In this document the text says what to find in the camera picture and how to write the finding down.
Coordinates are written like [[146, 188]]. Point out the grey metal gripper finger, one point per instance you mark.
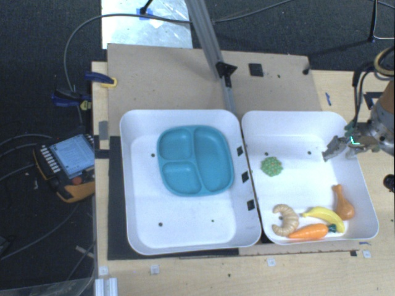
[[334, 146], [352, 153]]

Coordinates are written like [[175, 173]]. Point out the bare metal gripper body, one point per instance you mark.
[[378, 140]]

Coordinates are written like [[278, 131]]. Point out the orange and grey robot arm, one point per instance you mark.
[[387, 103]]

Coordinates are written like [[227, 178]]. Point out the white plastic tray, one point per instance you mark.
[[302, 183], [185, 220]]

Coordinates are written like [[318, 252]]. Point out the brown chicken drumstick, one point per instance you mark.
[[344, 207]]

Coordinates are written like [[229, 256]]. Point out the green grapes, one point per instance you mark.
[[271, 166]]

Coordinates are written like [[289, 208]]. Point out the yellow banana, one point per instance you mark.
[[327, 215]]

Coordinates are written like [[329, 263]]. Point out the beige croissant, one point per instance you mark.
[[290, 220]]

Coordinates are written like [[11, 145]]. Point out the orange carrot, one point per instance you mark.
[[310, 232]]

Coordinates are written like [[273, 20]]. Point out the blue divided plate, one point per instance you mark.
[[197, 159]]

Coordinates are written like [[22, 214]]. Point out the brown cardboard board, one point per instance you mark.
[[172, 79]]

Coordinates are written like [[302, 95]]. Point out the black cylinder on white bracket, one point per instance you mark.
[[390, 182]]

